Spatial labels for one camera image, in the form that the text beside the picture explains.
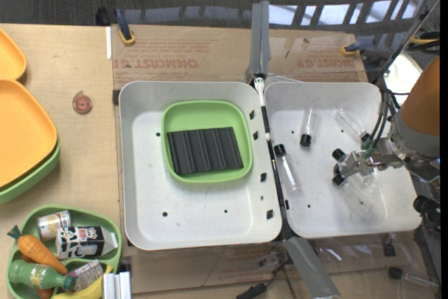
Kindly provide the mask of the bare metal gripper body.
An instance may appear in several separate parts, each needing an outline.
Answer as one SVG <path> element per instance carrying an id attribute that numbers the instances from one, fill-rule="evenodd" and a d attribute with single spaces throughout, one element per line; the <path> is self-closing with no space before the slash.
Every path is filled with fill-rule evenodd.
<path id="1" fill-rule="evenodd" d="M 393 152 L 387 138 L 381 138 L 375 146 L 371 139 L 361 143 L 360 152 L 356 154 L 355 170 L 357 172 L 383 171 L 389 167 L 397 169 L 404 165 L 404 157 Z"/>

